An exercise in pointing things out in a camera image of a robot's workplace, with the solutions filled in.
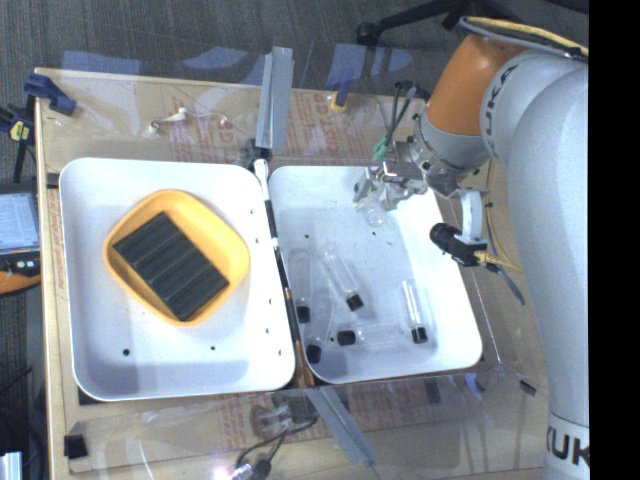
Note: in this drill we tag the yellow plate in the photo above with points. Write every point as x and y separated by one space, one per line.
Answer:
200 218

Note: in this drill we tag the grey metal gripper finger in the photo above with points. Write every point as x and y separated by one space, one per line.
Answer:
397 194
366 188

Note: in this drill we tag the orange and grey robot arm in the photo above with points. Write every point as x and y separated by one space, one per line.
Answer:
545 178

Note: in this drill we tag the clear plastic bottle, black cap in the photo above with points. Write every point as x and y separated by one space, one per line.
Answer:
341 273
320 328
375 335
300 278
413 308

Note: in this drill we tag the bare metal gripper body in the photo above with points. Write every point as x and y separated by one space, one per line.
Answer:
407 170

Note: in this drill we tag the brown cardboard board, red print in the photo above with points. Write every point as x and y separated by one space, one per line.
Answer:
150 418

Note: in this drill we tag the thin black and white rod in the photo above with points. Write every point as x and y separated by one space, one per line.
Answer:
281 263

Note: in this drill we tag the white plastic tray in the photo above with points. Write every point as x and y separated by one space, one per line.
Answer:
150 358
440 318

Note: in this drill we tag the black ribbed rectangular slab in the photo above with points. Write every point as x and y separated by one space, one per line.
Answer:
170 265

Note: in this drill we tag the black cylinder on white bracket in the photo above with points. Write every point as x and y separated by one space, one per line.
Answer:
457 245

